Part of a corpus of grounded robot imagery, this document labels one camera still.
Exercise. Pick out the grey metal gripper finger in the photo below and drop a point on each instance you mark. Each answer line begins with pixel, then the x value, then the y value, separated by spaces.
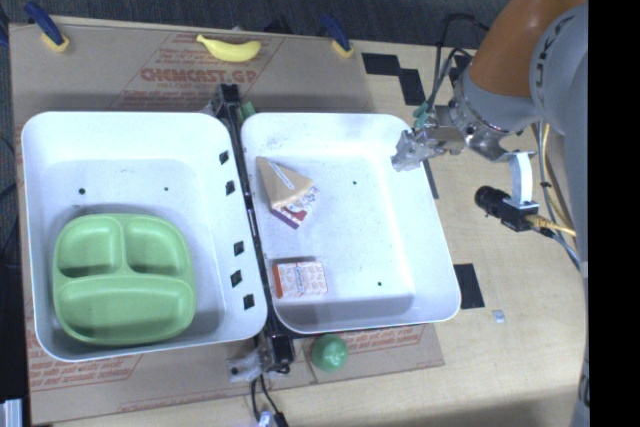
pixel 412 139
pixel 406 160

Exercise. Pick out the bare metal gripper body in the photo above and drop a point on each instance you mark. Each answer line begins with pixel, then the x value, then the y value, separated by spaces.
pixel 450 135

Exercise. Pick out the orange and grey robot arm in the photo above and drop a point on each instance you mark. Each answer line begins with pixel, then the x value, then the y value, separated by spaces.
pixel 550 65

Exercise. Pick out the white plastic tray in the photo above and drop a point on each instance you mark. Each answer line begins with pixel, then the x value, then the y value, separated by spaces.
pixel 370 225
pixel 150 150

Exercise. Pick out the tan triangular sandwich packet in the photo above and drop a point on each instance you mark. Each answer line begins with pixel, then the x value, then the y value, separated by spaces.
pixel 285 187

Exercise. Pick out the orange and white carton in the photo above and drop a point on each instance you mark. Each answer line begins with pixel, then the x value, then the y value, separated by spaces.
pixel 300 279

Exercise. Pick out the thin black and white rod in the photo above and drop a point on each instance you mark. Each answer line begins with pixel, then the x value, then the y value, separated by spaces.
pixel 248 210

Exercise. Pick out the small green cylinder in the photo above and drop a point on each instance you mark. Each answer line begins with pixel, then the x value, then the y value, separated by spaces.
pixel 248 110

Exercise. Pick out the yellow banana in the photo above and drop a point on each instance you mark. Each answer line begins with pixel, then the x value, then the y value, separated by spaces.
pixel 232 50

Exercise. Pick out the green round toy fruit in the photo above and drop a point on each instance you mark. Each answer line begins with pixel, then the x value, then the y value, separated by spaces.
pixel 330 353

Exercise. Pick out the brown cardboard board red print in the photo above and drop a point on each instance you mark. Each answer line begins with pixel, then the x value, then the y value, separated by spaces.
pixel 125 65

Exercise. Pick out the green divided plate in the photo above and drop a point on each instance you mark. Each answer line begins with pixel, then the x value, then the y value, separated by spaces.
pixel 125 295

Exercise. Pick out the black cylinder on white bracket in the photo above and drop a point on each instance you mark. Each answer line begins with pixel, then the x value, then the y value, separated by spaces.
pixel 505 210

